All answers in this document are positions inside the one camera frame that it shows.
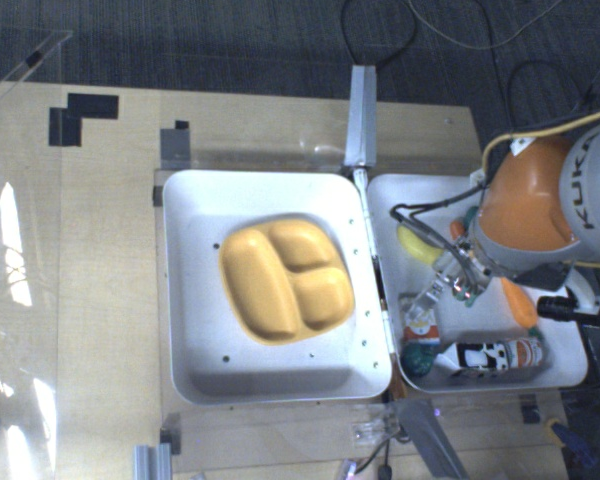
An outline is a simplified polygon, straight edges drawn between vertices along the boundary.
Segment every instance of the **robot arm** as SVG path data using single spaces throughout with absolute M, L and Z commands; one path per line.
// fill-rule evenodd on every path
M 600 126 L 573 146 L 539 139 L 496 173 L 469 230 L 492 275 L 557 290 L 575 261 L 600 262 Z

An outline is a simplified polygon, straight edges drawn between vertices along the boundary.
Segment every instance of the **black tape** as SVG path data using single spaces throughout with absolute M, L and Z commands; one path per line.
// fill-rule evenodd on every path
M 43 57 L 44 55 L 42 55 L 42 52 L 36 50 L 25 59 L 25 62 L 27 63 L 27 66 L 29 66 L 29 68 L 33 68 L 40 64 L 40 61 Z
M 182 453 L 182 425 L 180 414 L 169 414 L 160 428 L 160 444 L 171 445 L 171 455 Z
M 66 108 L 49 109 L 49 146 L 82 146 L 82 121 Z
M 160 167 L 171 171 L 191 169 L 189 121 L 176 121 L 175 128 L 160 130 Z
M 67 103 L 72 117 L 118 119 L 118 96 L 69 93 Z
M 82 146 L 82 119 L 118 119 L 118 96 L 70 93 L 67 108 L 49 109 L 49 146 Z
M 162 207 L 162 189 L 163 187 L 155 185 L 153 187 L 153 194 L 151 198 L 153 199 L 153 207 L 161 208 Z

